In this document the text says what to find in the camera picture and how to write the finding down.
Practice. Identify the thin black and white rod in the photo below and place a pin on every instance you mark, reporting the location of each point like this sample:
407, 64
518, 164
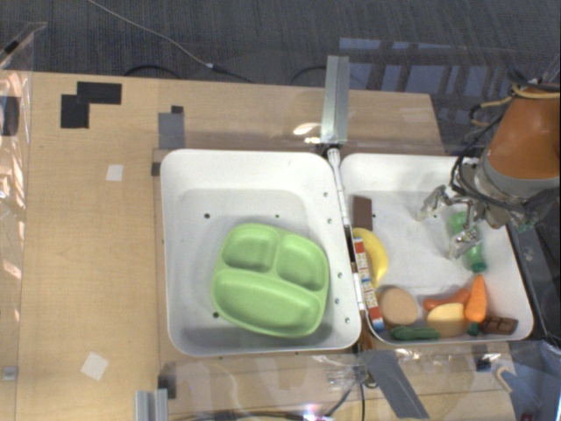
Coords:
341, 193

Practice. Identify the green plastic bottle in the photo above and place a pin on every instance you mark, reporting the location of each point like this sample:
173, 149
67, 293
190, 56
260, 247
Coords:
474, 254

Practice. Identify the orange carrot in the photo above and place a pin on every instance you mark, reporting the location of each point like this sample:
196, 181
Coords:
477, 301

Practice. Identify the green cucumber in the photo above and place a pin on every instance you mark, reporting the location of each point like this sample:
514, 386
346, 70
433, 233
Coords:
414, 333

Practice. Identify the white plastic tray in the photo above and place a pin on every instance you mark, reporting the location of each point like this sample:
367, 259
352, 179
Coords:
407, 252
258, 178

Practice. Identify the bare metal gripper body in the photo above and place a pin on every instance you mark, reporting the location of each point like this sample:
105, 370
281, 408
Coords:
499, 213

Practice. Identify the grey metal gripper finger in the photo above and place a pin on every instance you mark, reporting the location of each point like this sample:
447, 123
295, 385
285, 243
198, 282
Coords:
434, 201
463, 241

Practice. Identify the brown segmented chocolate bar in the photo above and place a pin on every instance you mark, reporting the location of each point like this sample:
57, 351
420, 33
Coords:
499, 325

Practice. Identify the yellow banana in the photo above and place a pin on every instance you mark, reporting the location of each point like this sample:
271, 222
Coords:
378, 252

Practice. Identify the green divided plate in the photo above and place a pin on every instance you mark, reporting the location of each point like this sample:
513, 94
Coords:
263, 296

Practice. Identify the red white blue carton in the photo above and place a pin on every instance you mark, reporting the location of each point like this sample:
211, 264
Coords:
367, 287

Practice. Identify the tan round bread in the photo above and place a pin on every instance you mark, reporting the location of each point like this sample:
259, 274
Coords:
398, 307

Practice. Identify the orange sausage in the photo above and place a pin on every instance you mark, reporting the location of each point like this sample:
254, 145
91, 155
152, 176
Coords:
442, 301

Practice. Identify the plain brown chocolate bar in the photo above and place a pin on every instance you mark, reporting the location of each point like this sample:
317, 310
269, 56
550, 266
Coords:
363, 213

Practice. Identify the pale yellow potato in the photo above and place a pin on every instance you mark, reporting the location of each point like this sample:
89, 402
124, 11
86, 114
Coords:
446, 319

